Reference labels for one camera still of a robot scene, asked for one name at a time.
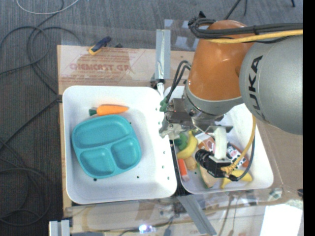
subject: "metal bracket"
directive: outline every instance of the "metal bracket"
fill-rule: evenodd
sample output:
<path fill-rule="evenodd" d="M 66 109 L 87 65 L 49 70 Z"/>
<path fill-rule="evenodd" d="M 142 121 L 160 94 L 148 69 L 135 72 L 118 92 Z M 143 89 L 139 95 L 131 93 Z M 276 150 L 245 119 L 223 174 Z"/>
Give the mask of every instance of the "metal bracket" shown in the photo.
<path fill-rule="evenodd" d="M 169 29 L 157 30 L 156 42 L 156 69 L 152 82 L 170 78 L 171 68 L 171 31 Z"/>
<path fill-rule="evenodd" d="M 63 102 L 63 95 L 62 94 L 57 95 L 57 102 L 59 102 L 59 103 Z"/>
<path fill-rule="evenodd" d="M 69 220 L 49 221 L 49 236 L 70 236 Z"/>
<path fill-rule="evenodd" d="M 217 232 L 209 222 L 194 195 L 177 197 L 201 234 L 216 235 Z"/>

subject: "green object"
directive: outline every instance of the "green object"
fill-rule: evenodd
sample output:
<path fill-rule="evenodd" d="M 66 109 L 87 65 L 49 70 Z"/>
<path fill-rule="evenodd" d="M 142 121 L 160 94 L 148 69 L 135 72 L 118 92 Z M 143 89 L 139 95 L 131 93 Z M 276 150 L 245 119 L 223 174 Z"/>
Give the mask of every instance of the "green object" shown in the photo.
<path fill-rule="evenodd" d="M 179 134 L 179 138 L 174 140 L 175 145 L 179 150 L 183 150 L 187 147 L 187 136 L 184 133 Z"/>
<path fill-rule="evenodd" d="M 160 104 L 160 112 L 166 112 L 167 109 L 167 103 L 166 103 L 166 97 L 159 103 Z"/>
<path fill-rule="evenodd" d="M 89 109 L 89 115 L 90 116 L 93 116 L 93 115 L 96 115 L 96 114 L 97 114 L 97 112 L 96 112 L 95 109 Z"/>

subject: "toy carrot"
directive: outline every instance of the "toy carrot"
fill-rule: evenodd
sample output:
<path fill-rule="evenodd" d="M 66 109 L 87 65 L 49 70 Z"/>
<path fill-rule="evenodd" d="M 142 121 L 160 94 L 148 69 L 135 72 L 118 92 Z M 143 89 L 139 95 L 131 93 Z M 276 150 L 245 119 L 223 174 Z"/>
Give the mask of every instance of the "toy carrot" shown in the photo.
<path fill-rule="evenodd" d="M 183 181 L 189 181 L 189 176 L 187 173 L 185 161 L 182 158 L 180 158 L 177 160 L 177 162 L 178 162 L 179 172 L 181 174 Z"/>
<path fill-rule="evenodd" d="M 99 116 L 105 116 L 105 115 L 115 115 L 120 114 L 122 112 L 125 112 L 129 109 L 129 107 L 125 106 L 119 106 L 119 105 L 100 105 L 96 109 L 89 109 L 90 116 L 98 114 Z"/>

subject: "white cable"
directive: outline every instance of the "white cable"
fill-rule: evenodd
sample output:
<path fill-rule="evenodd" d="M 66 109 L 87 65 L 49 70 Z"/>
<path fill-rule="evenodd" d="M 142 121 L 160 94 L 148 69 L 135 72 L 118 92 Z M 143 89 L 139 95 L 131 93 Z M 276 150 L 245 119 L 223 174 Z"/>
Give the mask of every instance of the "white cable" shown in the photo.
<path fill-rule="evenodd" d="M 51 15 L 51 14 L 56 14 L 56 13 L 59 13 L 59 12 L 62 12 L 62 11 L 64 11 L 64 10 L 69 9 L 70 7 L 72 7 L 73 5 L 75 5 L 78 1 L 79 1 L 79 0 L 74 1 L 72 4 L 70 4 L 69 6 L 65 7 L 65 8 L 62 9 L 62 10 L 56 10 L 56 11 L 53 11 L 53 12 L 43 12 L 43 13 L 41 13 L 41 12 L 34 12 L 34 11 L 30 11 L 30 10 L 24 9 L 24 8 L 20 5 L 19 0 L 16 0 L 16 3 L 18 4 L 18 6 L 19 6 L 22 10 L 24 10 L 24 11 L 26 11 L 26 12 L 28 12 L 28 13 L 36 14 L 36 15 Z"/>
<path fill-rule="evenodd" d="M 161 99 L 163 100 L 164 99 L 164 84 L 163 84 L 163 82 L 159 82 L 157 84 L 157 91 L 159 92 Z"/>

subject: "black cable on floor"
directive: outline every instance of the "black cable on floor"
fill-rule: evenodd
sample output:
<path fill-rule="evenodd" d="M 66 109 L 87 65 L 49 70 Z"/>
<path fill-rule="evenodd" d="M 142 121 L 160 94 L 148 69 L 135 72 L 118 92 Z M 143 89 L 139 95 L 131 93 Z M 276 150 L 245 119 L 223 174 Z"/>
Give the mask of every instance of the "black cable on floor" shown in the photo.
<path fill-rule="evenodd" d="M 61 0 L 61 1 L 62 1 L 62 5 L 61 5 L 60 9 L 62 9 L 64 6 L 64 0 Z M 46 27 L 43 29 L 40 28 L 44 23 L 48 22 L 56 14 L 49 16 L 47 19 L 42 21 L 36 27 L 35 26 L 21 26 L 21 27 L 15 28 L 15 29 L 9 31 L 0 40 L 0 48 L 1 48 L 4 41 L 8 38 L 8 36 L 13 34 L 14 32 L 16 32 L 18 30 L 22 30 L 22 29 L 33 29 L 33 31 L 31 32 L 31 34 L 28 37 L 27 44 L 26 44 L 26 49 L 27 49 L 26 51 L 27 51 L 27 55 L 29 58 L 29 62 L 27 64 L 21 65 L 19 67 L 15 67 L 15 68 L 9 69 L 7 71 L 0 72 L 0 79 L 2 79 L 3 76 L 5 76 L 5 75 L 9 75 L 10 73 L 19 71 L 22 68 L 31 67 L 31 68 L 33 68 L 34 72 L 37 74 L 39 79 L 46 85 L 46 87 L 56 95 L 56 99 L 51 101 L 47 106 L 45 106 L 42 110 L 37 112 L 33 117 L 31 117 L 28 121 L 26 121 L 9 138 L 7 138 L 6 141 L 0 137 L 0 153 L 1 153 L 2 149 L 6 148 L 17 159 L 17 162 L 18 162 L 18 163 L 10 162 L 10 161 L 4 159 L 3 156 L 1 156 L 1 154 L 0 154 L 0 161 L 9 165 L 9 168 L 1 169 L 0 174 L 6 174 L 6 175 L 12 174 L 12 173 L 25 174 L 27 177 L 27 181 L 28 181 L 27 182 L 27 190 L 26 190 L 27 194 L 25 197 L 22 197 L 22 199 L 23 199 L 22 203 L 18 206 L 17 209 L 6 212 L 6 214 L 1 214 L 0 222 L 7 224 L 9 226 L 15 226 L 15 227 L 24 227 L 24 226 L 33 225 L 37 222 L 41 222 L 41 224 L 43 226 L 43 235 L 47 229 L 47 226 L 44 225 L 44 222 L 42 221 L 42 219 L 45 217 L 45 215 L 49 211 L 50 206 L 51 206 L 51 202 L 52 202 L 49 180 L 46 176 L 44 176 L 43 173 L 41 173 L 35 169 L 27 167 L 26 164 L 24 163 L 24 161 L 22 160 L 22 158 L 20 157 L 19 153 L 16 152 L 11 146 L 9 146 L 8 142 L 14 136 L 16 136 L 18 133 L 20 133 L 20 131 L 23 130 L 36 117 L 38 117 L 40 114 L 42 114 L 43 112 L 45 112 L 49 108 L 53 107 L 57 103 L 58 82 L 56 82 L 51 76 L 49 76 L 42 69 L 42 67 L 39 65 L 39 62 L 47 56 L 48 52 L 50 51 L 50 49 L 52 47 L 52 41 L 45 31 L 51 30 L 51 29 L 59 29 L 59 30 L 67 31 L 67 32 L 71 33 L 72 35 L 74 35 L 79 40 L 80 44 L 83 45 L 83 43 L 79 39 L 79 37 L 75 33 L 73 33 L 72 31 L 70 31 L 68 29 L 58 27 L 58 26 Z M 42 34 L 45 37 L 45 41 L 47 43 L 47 45 L 46 45 L 47 49 L 45 50 L 45 52 L 42 56 L 36 58 L 32 50 L 34 48 L 35 39 L 39 34 Z M 40 181 L 42 181 L 42 183 L 44 183 L 45 193 L 42 193 L 42 190 L 39 186 L 39 183 L 38 183 L 38 181 L 36 181 L 37 179 L 39 179 Z M 31 185 L 33 185 L 34 190 L 36 190 L 36 193 L 39 196 L 39 200 L 38 200 L 37 204 L 38 204 L 38 209 L 40 210 L 40 213 L 35 212 L 33 210 L 30 210 L 30 209 L 23 208 L 24 205 L 27 203 L 27 198 L 29 198 L 28 193 L 29 193 L 29 190 L 31 188 Z M 12 222 L 12 217 L 14 217 L 17 214 L 28 214 L 28 215 L 31 215 L 32 217 L 34 217 L 34 219 L 30 219 L 30 221 L 28 221 L 28 222 L 20 222 L 20 221 Z"/>

